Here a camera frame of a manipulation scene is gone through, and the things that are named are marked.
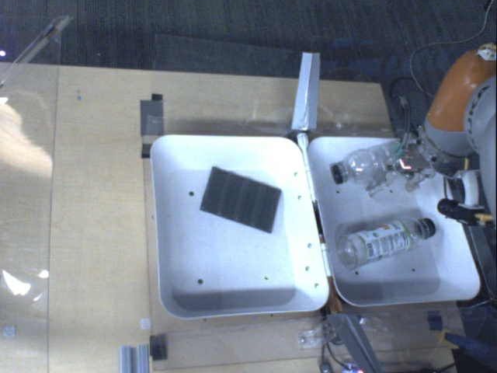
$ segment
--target wooden table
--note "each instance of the wooden table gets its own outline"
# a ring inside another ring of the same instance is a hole
[[[168,132],[199,132],[219,121],[227,132],[240,126],[250,132],[261,123],[272,131],[290,123],[296,88],[294,79],[60,67],[50,222],[50,373],[117,371],[119,347],[147,343],[151,335],[151,293],[157,284],[149,280],[140,100],[152,93],[164,96]],[[379,85],[321,82],[319,96],[318,117],[328,132],[391,134]],[[222,360],[226,349],[218,352]],[[413,353],[428,354],[425,359],[434,366],[451,361],[446,348]],[[181,358],[193,354],[202,357],[187,349]],[[317,354],[177,371],[313,372]],[[393,361],[397,357],[392,353]]]

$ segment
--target dark gray foam pad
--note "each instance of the dark gray foam pad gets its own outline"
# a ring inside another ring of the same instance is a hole
[[[200,210],[271,233],[280,196],[274,186],[213,167]]]

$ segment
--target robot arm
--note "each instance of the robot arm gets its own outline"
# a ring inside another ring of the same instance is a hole
[[[419,128],[419,137],[399,160],[400,166],[412,167],[419,179],[433,171],[456,178],[474,152],[479,155],[483,191],[495,221],[494,44],[469,51],[454,63]]]

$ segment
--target plastic bottle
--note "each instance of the plastic bottle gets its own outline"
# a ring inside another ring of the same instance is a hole
[[[435,235],[435,231],[435,224],[429,218],[402,219],[343,236],[338,239],[337,250],[342,263],[354,270],[410,250]]]
[[[358,149],[348,154],[343,161],[332,165],[332,175],[336,184],[352,181],[363,184],[371,191],[394,175],[395,152],[398,141],[375,145],[368,149]]]

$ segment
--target black wire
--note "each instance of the black wire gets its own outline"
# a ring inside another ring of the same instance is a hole
[[[406,82],[413,82],[415,84],[415,80],[413,78],[410,78],[410,77],[407,77],[407,76],[402,76],[402,77],[399,77],[399,78],[396,78],[392,83],[390,83],[390,85],[388,86],[388,96],[390,97],[390,100],[395,103],[396,100],[400,100],[400,97],[402,96],[401,94],[399,93],[394,93],[394,87],[397,85],[397,83],[399,82],[403,82],[403,81],[406,81]],[[427,98],[427,95],[425,93],[423,93],[423,96],[424,96],[424,99],[425,99],[425,104],[427,107],[430,106],[430,101],[428,100]],[[414,126],[414,124],[412,123],[412,120],[411,120],[411,106],[410,104],[408,104],[408,109],[404,109],[403,106],[401,106],[402,108],[402,113],[404,115],[404,120],[406,123],[409,124],[409,126],[406,126],[407,128],[407,132],[412,132],[414,135],[418,135],[418,129]]]
[[[450,368],[453,368],[456,364],[448,364],[447,366],[444,366],[441,369],[438,369],[435,373],[444,373],[445,371],[449,370]]]
[[[338,359],[336,359],[335,355],[332,352],[332,348],[329,346],[329,343],[326,343],[326,348],[328,348],[329,354],[331,355],[331,357],[333,358],[333,360],[337,364],[339,364],[340,366],[342,366],[342,368],[344,368],[344,369],[348,369],[349,368],[346,364],[344,364],[343,362],[340,362]]]
[[[404,105],[404,103],[402,102],[403,96],[399,94],[394,94],[393,96],[398,99],[401,105],[402,114],[404,115],[404,128],[402,130],[404,131],[404,133],[409,133],[411,130],[413,130],[411,125],[411,105],[409,104],[409,102]]]
[[[324,364],[325,363],[325,345],[323,344],[323,346],[321,347],[321,363]]]
[[[447,178],[446,177],[443,178],[443,197],[448,199],[448,197],[447,197]]]

